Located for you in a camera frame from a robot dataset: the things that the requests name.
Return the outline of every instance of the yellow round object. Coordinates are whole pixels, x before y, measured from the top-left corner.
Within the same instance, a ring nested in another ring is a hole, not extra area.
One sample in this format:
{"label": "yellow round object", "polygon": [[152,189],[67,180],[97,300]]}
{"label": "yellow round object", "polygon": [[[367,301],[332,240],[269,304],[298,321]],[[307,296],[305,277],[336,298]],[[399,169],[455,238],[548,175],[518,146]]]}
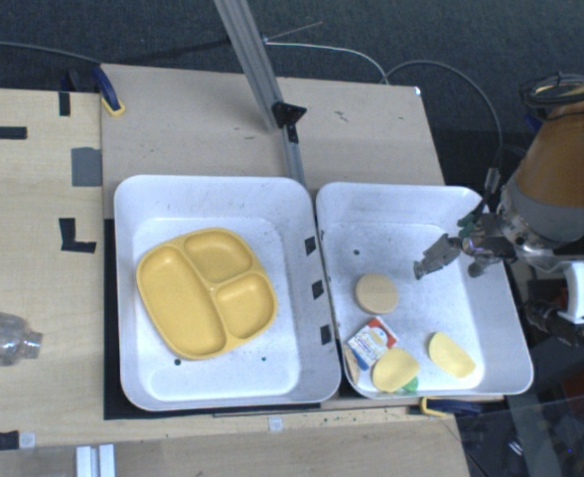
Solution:
{"label": "yellow round object", "polygon": [[362,276],[355,288],[356,301],[371,314],[386,314],[398,304],[398,289],[384,274],[370,273]]}
{"label": "yellow round object", "polygon": [[411,382],[419,371],[420,365],[411,354],[401,348],[391,348],[373,366],[371,382],[379,391],[395,393]]}
{"label": "yellow round object", "polygon": [[455,378],[468,377],[476,368],[469,354],[444,332],[436,332],[431,338],[429,357],[436,366]]}

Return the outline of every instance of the wooden table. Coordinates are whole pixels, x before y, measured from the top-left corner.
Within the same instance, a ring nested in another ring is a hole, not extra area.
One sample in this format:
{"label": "wooden table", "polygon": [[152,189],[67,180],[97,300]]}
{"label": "wooden table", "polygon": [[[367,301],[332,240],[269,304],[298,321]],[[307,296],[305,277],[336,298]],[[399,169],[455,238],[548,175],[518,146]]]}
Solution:
{"label": "wooden table", "polygon": [[[467,475],[453,418],[410,415],[397,403],[334,398],[318,410],[277,413],[283,421],[277,433],[268,432],[267,414],[103,419],[103,220],[111,216],[114,187],[136,173],[285,174],[278,137],[263,129],[243,77],[104,68],[127,106],[119,119],[106,116],[93,93],[71,93],[71,114],[63,116],[55,92],[0,89],[0,126],[28,129],[26,140],[0,139],[0,311],[28,319],[45,335],[38,359],[0,368],[0,431],[34,433],[38,447],[124,443],[118,445],[118,467],[138,469],[126,475],[148,475],[145,464],[158,456],[141,454],[153,454],[157,443],[173,461],[164,463],[167,475],[171,465],[179,467],[178,453],[199,458],[198,471],[221,471],[236,461],[236,475],[253,475],[255,447],[266,447],[276,460],[287,457],[290,475],[328,463],[342,475],[353,460],[352,473],[359,474],[363,461],[380,464],[380,454],[387,468],[411,475],[438,474],[438,455],[440,471]],[[335,180],[443,184],[413,88],[280,83],[286,100],[309,108],[298,130],[312,193]],[[153,93],[166,90],[171,96],[161,104]],[[227,151],[226,145],[239,160],[219,160],[215,150]],[[72,151],[78,149],[102,150],[103,187],[73,184]],[[175,160],[176,150],[181,160]],[[96,242],[95,252],[62,251],[61,218],[74,218],[75,239]],[[187,437],[184,444],[166,440]],[[382,440],[390,449],[382,448]],[[190,452],[180,450],[186,446]],[[298,461],[289,459],[292,453]],[[10,468],[20,457],[5,453],[0,461]]]}

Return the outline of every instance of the cable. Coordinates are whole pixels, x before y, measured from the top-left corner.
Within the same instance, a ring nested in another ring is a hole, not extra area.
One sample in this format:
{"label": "cable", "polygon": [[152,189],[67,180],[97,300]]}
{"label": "cable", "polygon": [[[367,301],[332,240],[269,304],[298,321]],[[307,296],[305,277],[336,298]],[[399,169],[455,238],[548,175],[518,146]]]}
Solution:
{"label": "cable", "polygon": [[498,152],[496,153],[496,157],[499,157],[501,155],[500,149],[504,148],[504,135],[502,133],[502,126],[500,125],[500,118],[498,117],[498,114],[495,111],[495,108],[491,104],[491,100],[484,93],[484,91],[472,79],[470,79],[467,75],[465,75],[461,71],[458,71],[457,69],[455,69],[451,66],[448,66],[446,64],[443,64],[441,62],[435,62],[435,61],[431,61],[431,60],[414,60],[414,61],[409,61],[409,62],[404,62],[402,64],[399,64],[398,66],[395,66],[394,68],[391,68],[389,71],[387,71],[387,74],[380,80],[380,82],[384,82],[384,81],[388,82],[389,77],[391,75],[394,75],[398,71],[400,71],[404,68],[411,67],[411,66],[433,66],[433,67],[445,69],[445,70],[450,71],[451,73],[459,76],[460,78],[462,78],[462,80],[466,81],[470,86],[473,87],[473,89],[480,95],[482,100],[489,107],[489,111],[491,112],[491,115],[493,116],[493,121],[495,122],[495,127],[496,127],[497,132],[498,132],[498,144],[499,144]]}
{"label": "cable", "polygon": [[303,43],[272,43],[265,40],[266,46],[279,46],[284,48],[309,48],[313,50],[323,50],[323,51],[330,51],[330,52],[339,52],[339,53],[348,53],[351,55],[356,55],[357,57],[361,57],[362,59],[367,60],[370,62],[382,75],[381,82],[384,84],[389,84],[388,75],[385,73],[384,69],[380,66],[380,64],[375,61],[372,57],[365,55],[364,53],[357,52],[356,50],[350,50],[349,48],[337,48],[335,46],[323,46],[318,44],[303,44]]}
{"label": "cable", "polygon": [[64,50],[58,50],[56,48],[47,48],[45,46],[37,46],[35,44],[24,44],[24,43],[13,43],[9,41],[0,41],[0,47],[2,48],[20,48],[23,50],[33,50],[43,53],[51,53],[54,55],[61,55],[63,57],[70,57],[72,59],[78,59],[85,62],[91,62],[92,64],[102,64],[102,61],[94,59],[92,57],[86,57],[85,55],[79,55],[78,53],[66,52]]}

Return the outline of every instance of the green object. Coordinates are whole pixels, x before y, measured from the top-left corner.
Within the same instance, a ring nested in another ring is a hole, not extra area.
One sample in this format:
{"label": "green object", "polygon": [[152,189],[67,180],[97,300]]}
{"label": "green object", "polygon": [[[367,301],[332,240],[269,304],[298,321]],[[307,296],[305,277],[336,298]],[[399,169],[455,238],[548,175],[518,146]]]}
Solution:
{"label": "green object", "polygon": [[411,382],[403,387],[408,393],[415,393],[418,390],[418,377],[414,377]]}

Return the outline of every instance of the white cable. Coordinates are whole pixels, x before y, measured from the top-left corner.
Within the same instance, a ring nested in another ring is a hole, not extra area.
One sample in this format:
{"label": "white cable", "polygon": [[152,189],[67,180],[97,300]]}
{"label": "white cable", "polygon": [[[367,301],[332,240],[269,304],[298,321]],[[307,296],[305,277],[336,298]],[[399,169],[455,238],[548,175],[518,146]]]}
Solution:
{"label": "white cable", "polygon": [[373,66],[376,69],[378,69],[378,71],[382,75],[382,82],[384,82],[384,84],[389,84],[389,80],[387,79],[388,76],[387,76],[386,72],[384,71],[384,69],[380,66],[380,64],[377,61],[375,61],[372,57],[369,57],[369,56],[365,55],[364,53],[357,52],[356,50],[350,50],[349,48],[337,48],[335,46],[323,46],[323,45],[318,45],[318,44],[272,43],[272,42],[268,41],[267,39],[265,40],[265,45],[266,46],[279,46],[279,47],[284,47],[284,48],[309,48],[309,49],[313,49],[313,50],[324,50],[324,51],[330,51],[330,52],[349,53],[351,55],[356,55],[357,57],[361,57],[361,58],[367,60],[368,62],[370,62],[371,64],[373,64]]}

